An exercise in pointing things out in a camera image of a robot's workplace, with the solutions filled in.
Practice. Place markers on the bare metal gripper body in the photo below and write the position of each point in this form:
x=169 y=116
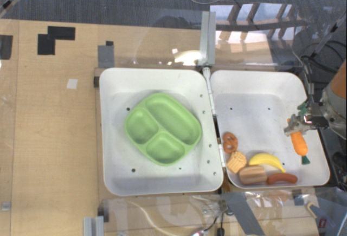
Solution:
x=317 y=118

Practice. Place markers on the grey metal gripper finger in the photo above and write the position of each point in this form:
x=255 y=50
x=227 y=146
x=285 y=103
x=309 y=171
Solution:
x=292 y=128
x=298 y=117

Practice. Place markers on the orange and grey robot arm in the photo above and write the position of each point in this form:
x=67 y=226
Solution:
x=340 y=81

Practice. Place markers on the orange carrot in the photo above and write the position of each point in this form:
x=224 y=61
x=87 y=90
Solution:
x=299 y=144

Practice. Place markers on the white plastic tray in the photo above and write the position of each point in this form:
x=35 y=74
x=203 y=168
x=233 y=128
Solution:
x=119 y=131
x=257 y=121

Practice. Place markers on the yellow banana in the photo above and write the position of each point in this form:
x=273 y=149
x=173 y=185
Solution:
x=264 y=159

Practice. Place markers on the red sausage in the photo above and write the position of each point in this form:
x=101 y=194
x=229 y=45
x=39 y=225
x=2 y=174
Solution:
x=282 y=178

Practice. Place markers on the brown bread loaf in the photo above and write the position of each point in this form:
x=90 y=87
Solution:
x=252 y=174

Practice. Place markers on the brown pretzel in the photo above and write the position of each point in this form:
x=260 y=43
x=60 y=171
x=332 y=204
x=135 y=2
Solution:
x=226 y=137

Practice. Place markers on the green divided plate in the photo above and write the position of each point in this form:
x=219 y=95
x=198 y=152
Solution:
x=162 y=129

